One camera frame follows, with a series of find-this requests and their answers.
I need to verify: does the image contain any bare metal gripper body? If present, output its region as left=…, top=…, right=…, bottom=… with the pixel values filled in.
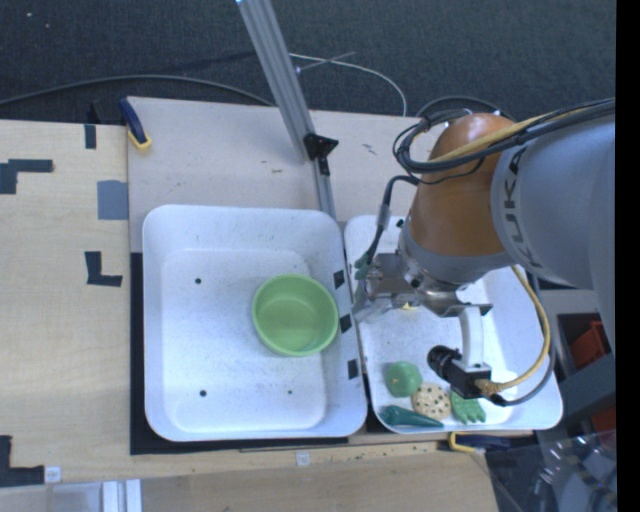
left=363, top=252, right=467, bottom=318

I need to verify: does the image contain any white plastic tray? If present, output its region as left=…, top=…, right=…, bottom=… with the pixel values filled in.
left=142, top=203, right=369, bottom=443
left=343, top=214, right=565, bottom=436

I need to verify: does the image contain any green bowl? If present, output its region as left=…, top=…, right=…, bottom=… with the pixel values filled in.
left=251, top=273, right=340, bottom=358

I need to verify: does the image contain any green toy pepper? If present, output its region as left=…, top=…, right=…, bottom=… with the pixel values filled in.
left=383, top=360, right=424, bottom=399

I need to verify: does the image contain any beige dotted biscuit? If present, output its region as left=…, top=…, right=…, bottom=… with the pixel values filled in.
left=411, top=382, right=452, bottom=421

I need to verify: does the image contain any dark green toy chili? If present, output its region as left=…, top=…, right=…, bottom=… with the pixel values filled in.
left=380, top=404, right=445, bottom=430

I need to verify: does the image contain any green toy leaf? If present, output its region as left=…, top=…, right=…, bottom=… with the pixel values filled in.
left=449, top=390, right=487, bottom=426

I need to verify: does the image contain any pale wood board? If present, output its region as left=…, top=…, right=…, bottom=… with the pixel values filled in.
left=126, top=95, right=536, bottom=454

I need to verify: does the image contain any black cylinder on white bracket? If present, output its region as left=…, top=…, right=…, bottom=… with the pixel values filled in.
left=426, top=302, right=494, bottom=401

